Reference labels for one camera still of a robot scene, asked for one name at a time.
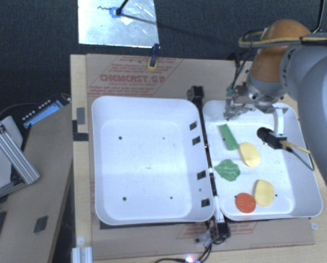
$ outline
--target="white tray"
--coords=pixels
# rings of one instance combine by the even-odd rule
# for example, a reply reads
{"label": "white tray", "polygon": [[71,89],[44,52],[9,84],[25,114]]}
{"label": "white tray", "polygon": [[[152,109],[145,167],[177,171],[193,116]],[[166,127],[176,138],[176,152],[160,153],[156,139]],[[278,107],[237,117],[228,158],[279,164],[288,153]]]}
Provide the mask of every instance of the white tray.
{"label": "white tray", "polygon": [[109,225],[196,222],[213,215],[194,104],[103,96],[94,101],[92,117],[95,209],[101,221]]}
{"label": "white tray", "polygon": [[[284,134],[288,137],[288,141],[305,147],[294,110],[285,104],[276,104],[276,106],[288,108],[284,114]],[[318,215],[323,204],[313,172],[293,154],[270,148],[256,135],[260,127],[274,129],[273,115],[266,115],[256,110],[227,122],[223,117],[224,110],[225,101],[209,101],[203,108],[213,167],[223,160],[231,159],[241,171],[235,181],[227,181],[216,171],[214,172],[219,205],[223,214],[236,221]],[[250,142],[256,146],[261,156],[258,167],[247,167],[241,160],[238,150],[227,149],[219,131],[219,125],[225,123],[228,124],[239,144]],[[308,154],[301,151],[297,153],[310,164]],[[257,205],[254,212],[250,214],[242,213],[235,205],[235,196],[242,192],[252,194],[258,179],[267,180],[274,186],[276,194],[274,201],[268,207]]]}

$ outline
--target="cardboard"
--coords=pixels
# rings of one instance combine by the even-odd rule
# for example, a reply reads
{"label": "cardboard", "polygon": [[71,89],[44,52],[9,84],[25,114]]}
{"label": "cardboard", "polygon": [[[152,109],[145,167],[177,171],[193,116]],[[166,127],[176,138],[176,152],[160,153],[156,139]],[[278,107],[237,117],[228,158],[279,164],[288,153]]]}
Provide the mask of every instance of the cardboard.
{"label": "cardboard", "polygon": [[[199,253],[195,239],[206,232],[205,223],[146,226],[101,225],[94,209],[94,161],[91,105],[102,95],[184,98],[193,85],[202,85],[204,102],[225,99],[234,76],[234,62],[159,58],[155,71],[147,57],[87,55],[89,165],[93,259]],[[213,251],[314,244],[308,219],[234,222],[231,237]]]}

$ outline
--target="yellow oval object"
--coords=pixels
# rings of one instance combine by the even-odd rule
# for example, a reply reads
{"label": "yellow oval object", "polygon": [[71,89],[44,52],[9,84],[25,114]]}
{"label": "yellow oval object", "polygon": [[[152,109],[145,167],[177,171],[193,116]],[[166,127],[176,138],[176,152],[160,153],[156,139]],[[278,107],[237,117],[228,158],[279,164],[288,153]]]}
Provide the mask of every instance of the yellow oval object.
{"label": "yellow oval object", "polygon": [[239,145],[242,160],[251,168],[257,167],[261,162],[261,156],[257,148],[248,142],[240,143]]}
{"label": "yellow oval object", "polygon": [[262,207],[269,206],[274,200],[274,187],[266,180],[257,180],[255,187],[256,203]]}

